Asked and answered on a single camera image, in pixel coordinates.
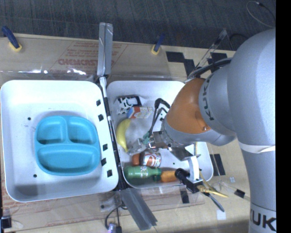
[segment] gray carpet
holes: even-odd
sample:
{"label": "gray carpet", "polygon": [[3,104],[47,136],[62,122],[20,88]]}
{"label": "gray carpet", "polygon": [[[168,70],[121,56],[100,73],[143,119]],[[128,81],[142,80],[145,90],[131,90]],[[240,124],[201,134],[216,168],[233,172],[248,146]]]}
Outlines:
{"label": "gray carpet", "polygon": [[[251,0],[0,0],[2,26],[16,33],[98,38],[100,22],[112,23],[114,41],[152,44],[165,33],[164,45],[209,48],[223,28],[236,50],[246,37],[269,29],[253,19]],[[261,2],[276,16],[276,0]],[[263,23],[274,26],[265,7],[248,4]]]}

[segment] blue divided tray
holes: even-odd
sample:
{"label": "blue divided tray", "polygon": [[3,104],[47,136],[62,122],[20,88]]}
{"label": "blue divided tray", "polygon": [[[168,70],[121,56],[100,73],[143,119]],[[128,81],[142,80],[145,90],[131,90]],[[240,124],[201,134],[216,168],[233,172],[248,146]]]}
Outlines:
{"label": "blue divided tray", "polygon": [[39,167],[53,175],[81,175],[100,162],[95,126],[78,116],[49,116],[35,131],[34,149]]}

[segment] black tape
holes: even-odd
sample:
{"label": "black tape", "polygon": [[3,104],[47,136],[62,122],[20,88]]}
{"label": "black tape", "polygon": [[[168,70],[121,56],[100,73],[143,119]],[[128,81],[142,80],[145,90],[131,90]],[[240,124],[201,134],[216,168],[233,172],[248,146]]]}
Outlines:
{"label": "black tape", "polygon": [[3,229],[9,229],[12,227],[12,220],[10,217],[5,217],[1,219],[1,226]]}
{"label": "black tape", "polygon": [[103,165],[105,165],[106,163],[107,163],[106,158],[103,158],[103,159],[101,160],[101,165],[103,166]]}
{"label": "black tape", "polygon": [[108,98],[103,98],[103,102],[105,104],[105,108],[106,108],[106,114],[107,114],[107,117],[110,116],[110,108],[109,108],[109,101],[108,101]]}
{"label": "black tape", "polygon": [[194,60],[184,58],[184,55],[182,52],[166,52],[166,56],[167,56],[168,62],[183,63],[187,76],[189,76],[189,74],[195,68]]}
{"label": "black tape", "polygon": [[99,119],[99,122],[102,121],[104,119],[103,115],[102,114],[98,115],[98,119]]}
{"label": "black tape", "polygon": [[189,195],[188,195],[188,192],[186,191],[186,189],[181,190],[180,195],[181,195],[182,203],[184,203],[184,204],[190,203]]}
{"label": "black tape", "polygon": [[112,170],[111,169],[107,171],[107,177],[110,177],[110,176],[112,176]]}
{"label": "black tape", "polygon": [[213,175],[214,176],[225,175],[225,170],[223,167],[220,154],[211,154],[210,159],[213,166]]}
{"label": "black tape", "polygon": [[235,195],[237,195],[238,197],[241,197],[242,199],[244,198],[244,195],[245,195],[245,192],[237,189],[235,192],[234,192]]}

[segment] green bottle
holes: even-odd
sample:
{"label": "green bottle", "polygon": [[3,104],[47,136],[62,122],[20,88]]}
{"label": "green bottle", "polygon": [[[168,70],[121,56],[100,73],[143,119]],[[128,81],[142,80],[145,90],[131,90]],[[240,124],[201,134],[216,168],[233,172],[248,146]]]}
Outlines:
{"label": "green bottle", "polygon": [[148,166],[127,166],[124,168],[124,174],[127,179],[147,179],[153,175],[161,175],[162,170],[160,168],[151,168]]}

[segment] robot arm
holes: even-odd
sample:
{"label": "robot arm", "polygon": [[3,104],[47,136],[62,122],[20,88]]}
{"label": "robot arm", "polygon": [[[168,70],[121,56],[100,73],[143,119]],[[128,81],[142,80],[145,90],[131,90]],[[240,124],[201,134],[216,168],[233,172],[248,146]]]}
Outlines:
{"label": "robot arm", "polygon": [[187,82],[161,132],[175,148],[196,141],[222,146],[237,137],[250,185],[249,232],[275,232],[275,30],[248,39],[207,79]]}

